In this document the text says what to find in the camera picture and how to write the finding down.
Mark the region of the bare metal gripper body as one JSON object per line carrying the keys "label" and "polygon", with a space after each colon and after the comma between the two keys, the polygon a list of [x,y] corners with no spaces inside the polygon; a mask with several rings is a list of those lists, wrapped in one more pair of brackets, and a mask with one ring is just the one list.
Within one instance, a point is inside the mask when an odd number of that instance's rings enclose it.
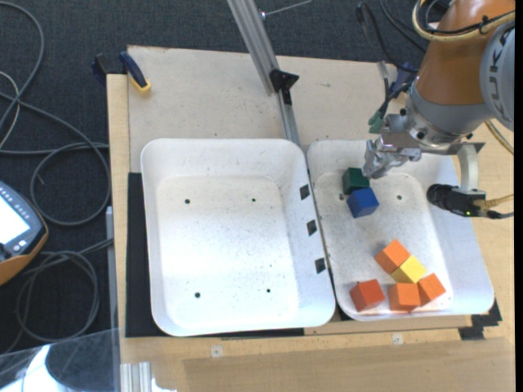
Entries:
{"label": "bare metal gripper body", "polygon": [[471,132],[463,111],[390,114],[377,138],[378,161],[417,161],[422,154],[455,154]]}

